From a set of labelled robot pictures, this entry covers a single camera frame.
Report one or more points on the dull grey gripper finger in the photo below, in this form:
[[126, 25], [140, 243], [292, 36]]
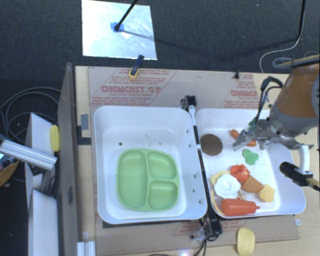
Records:
[[263, 145], [242, 140]]

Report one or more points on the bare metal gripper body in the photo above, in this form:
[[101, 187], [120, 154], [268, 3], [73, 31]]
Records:
[[268, 131]]

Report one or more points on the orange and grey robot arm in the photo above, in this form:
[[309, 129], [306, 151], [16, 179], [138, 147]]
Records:
[[292, 100]]

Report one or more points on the orange sausage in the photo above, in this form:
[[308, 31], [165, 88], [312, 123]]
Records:
[[235, 133]]

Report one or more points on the green broccoli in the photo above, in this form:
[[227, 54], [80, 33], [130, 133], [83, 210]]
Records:
[[250, 157]]

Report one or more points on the brown round biscuit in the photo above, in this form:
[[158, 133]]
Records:
[[211, 145]]

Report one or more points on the orange waffle cone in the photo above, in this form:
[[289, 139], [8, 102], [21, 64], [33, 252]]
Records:
[[252, 185]]

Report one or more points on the thin black and white rod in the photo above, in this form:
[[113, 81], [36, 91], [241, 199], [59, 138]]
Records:
[[197, 145]]

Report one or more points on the white plastic tray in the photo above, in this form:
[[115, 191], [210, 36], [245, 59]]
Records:
[[282, 190], [140, 125]]

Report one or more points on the white fried egg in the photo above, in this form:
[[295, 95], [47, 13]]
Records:
[[226, 186]]

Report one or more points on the orange-red bottle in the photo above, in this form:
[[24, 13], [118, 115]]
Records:
[[237, 207]]

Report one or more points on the yellow banana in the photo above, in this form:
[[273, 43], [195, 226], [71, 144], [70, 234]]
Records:
[[215, 202]]

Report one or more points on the yellow potato chip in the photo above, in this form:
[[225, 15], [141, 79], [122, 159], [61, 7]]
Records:
[[245, 241]]

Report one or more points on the brown cardboard board red print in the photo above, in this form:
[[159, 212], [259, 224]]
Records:
[[155, 90]]

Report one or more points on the green divided plate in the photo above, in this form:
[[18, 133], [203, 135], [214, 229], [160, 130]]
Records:
[[132, 180]]

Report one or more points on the yellow corn cob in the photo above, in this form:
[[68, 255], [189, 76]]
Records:
[[55, 137]]

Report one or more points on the black cylinder on white bracket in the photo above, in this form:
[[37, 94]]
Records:
[[292, 172]]

